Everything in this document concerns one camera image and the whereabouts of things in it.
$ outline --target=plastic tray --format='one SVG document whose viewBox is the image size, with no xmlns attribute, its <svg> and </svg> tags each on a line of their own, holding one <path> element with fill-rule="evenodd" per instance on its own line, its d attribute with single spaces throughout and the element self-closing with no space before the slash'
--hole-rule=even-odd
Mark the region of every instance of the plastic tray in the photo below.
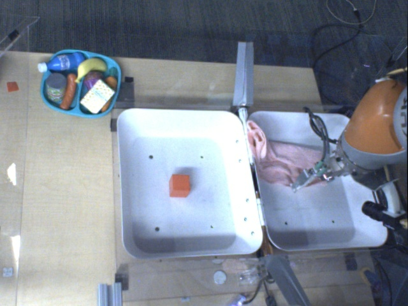
<svg viewBox="0 0 408 306">
<path fill-rule="evenodd" d="M 99 117 L 102 117 L 102 116 L 108 114 L 112 110 L 112 108 L 113 108 L 113 106 L 114 106 L 114 104 L 116 102 L 117 96 L 119 95 L 120 80 L 122 78 L 122 72 L 120 70 L 120 67 L 119 67 L 119 65 L 117 64 L 116 61 L 114 61 L 113 59 L 111 59 L 111 58 L 109 58 L 109 57 L 107 57 L 105 55 L 95 54 L 93 52 L 82 51 L 82 50 L 61 50 L 61 51 L 58 51 L 56 54 L 54 54 L 51 57 L 51 59 L 56 57 L 57 55 L 60 55 L 60 54 L 72 54 L 74 52 L 82 53 L 85 56 L 86 59 L 96 57 L 96 58 L 100 58 L 100 59 L 104 60 L 106 62 L 106 64 L 107 64 L 107 66 L 108 66 L 108 70 L 104 73 L 104 77 L 108 76 L 109 69 L 115 68 L 117 70 L 118 84 L 117 84 L 117 88 L 116 88 L 115 94 L 113 95 L 112 102 L 110 103 L 109 108 L 105 112 L 100 112 L 100 113 L 97 113 L 97 114 L 93 114 L 93 113 L 90 113 L 90 111 L 88 111 L 88 109 L 86 109 L 86 107 L 84 107 L 83 105 L 80 104 L 80 100 L 83 97 L 83 94 L 81 94 L 81 92 L 82 92 L 82 87 L 84 86 L 83 85 L 84 79 L 81 80 L 81 82 L 78 84 L 78 87 L 76 88 L 75 97 L 74 97 L 74 99 L 72 101 L 72 104 L 71 104 L 69 110 L 63 110 L 63 109 L 59 108 L 60 103 L 50 101 L 47 98 L 45 80 L 52 73 L 49 70 L 46 73 L 44 73 L 43 79 L 41 81 L 41 89 L 40 89 L 41 97 L 42 97 L 44 103 L 47 106 L 49 106 L 51 109 L 53 109 L 55 111 L 58 111 L 58 112 L 66 113 L 66 114 L 69 114 L 69 115 L 76 115 L 77 117 L 85 117 L 85 118 L 99 118 Z M 68 73 L 72 73 L 74 71 L 76 71 L 76 69 L 73 69 L 73 70 L 70 70 L 70 71 L 62 71 L 61 73 L 63 75 L 67 75 Z"/>
</svg>

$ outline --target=sink basin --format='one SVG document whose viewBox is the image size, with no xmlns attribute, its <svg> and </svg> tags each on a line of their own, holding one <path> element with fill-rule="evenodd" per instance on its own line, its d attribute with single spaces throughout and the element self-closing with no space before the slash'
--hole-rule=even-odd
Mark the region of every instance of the sink basin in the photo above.
<svg viewBox="0 0 408 306">
<path fill-rule="evenodd" d="M 136 258 L 250 254 L 262 230 L 240 120 L 229 112 L 129 109 L 117 123 L 122 239 Z M 186 198 L 169 196 L 190 176 Z"/>
<path fill-rule="evenodd" d="M 338 138 L 348 118 L 319 114 L 330 138 Z M 322 149 L 306 113 L 255 112 L 257 123 L 268 140 Z M 315 251 L 377 247 L 385 243 L 387 229 L 361 211 L 365 201 L 374 201 L 372 191 L 351 176 L 325 185 L 305 187 L 296 193 L 290 187 L 259 181 L 268 235 L 285 251 Z"/>
</svg>

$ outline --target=bottle cap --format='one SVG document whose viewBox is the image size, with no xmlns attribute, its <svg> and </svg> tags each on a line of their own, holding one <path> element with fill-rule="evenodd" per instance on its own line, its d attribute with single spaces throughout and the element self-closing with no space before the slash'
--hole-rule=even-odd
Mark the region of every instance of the bottle cap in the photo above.
<svg viewBox="0 0 408 306">
<path fill-rule="evenodd" d="M 38 71 L 40 73 L 45 73 L 47 71 L 47 64 L 45 62 L 41 62 L 38 64 Z"/>
</svg>

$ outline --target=white cable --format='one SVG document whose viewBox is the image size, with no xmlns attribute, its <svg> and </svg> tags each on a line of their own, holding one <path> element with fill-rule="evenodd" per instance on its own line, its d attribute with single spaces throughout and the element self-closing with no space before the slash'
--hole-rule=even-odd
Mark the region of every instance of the white cable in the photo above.
<svg viewBox="0 0 408 306">
<path fill-rule="evenodd" d="M 357 11 L 357 8 L 355 7 L 355 5 L 354 5 L 350 0 L 344 0 L 344 1 L 346 1 L 347 3 L 349 3 L 349 4 L 353 7 L 353 11 Z M 327 8 L 327 10 L 331 13 L 331 15 L 332 15 L 334 18 L 336 18 L 337 20 L 339 20 L 339 21 L 341 21 L 342 23 L 345 23 L 345 24 L 347 24 L 347 25 L 363 25 L 363 24 L 367 23 L 367 22 L 374 16 L 375 8 L 376 8 L 376 6 L 377 6 L 377 0 L 374 0 L 374 5 L 373 5 L 373 7 L 372 7 L 371 15 L 370 15 L 366 20 L 364 20 L 363 22 L 354 22 L 354 23 L 353 23 L 353 22 L 347 22 L 347 21 L 341 19 L 340 17 L 336 16 L 336 15 L 334 14 L 334 12 L 332 12 L 332 10 L 330 9 L 330 7 L 329 7 L 329 5 L 328 5 L 328 2 L 329 2 L 329 0 L 326 0 L 326 8 Z"/>
</svg>

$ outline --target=blue bottle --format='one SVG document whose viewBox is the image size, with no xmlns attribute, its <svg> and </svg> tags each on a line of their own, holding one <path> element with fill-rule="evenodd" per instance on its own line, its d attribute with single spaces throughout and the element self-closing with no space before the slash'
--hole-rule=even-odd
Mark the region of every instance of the blue bottle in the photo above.
<svg viewBox="0 0 408 306">
<path fill-rule="evenodd" d="M 72 54 L 60 54 L 52 58 L 48 62 L 41 62 L 38 64 L 40 73 L 45 73 L 47 70 L 64 71 L 75 69 L 79 64 L 85 60 L 85 57 L 80 52 Z"/>
</svg>

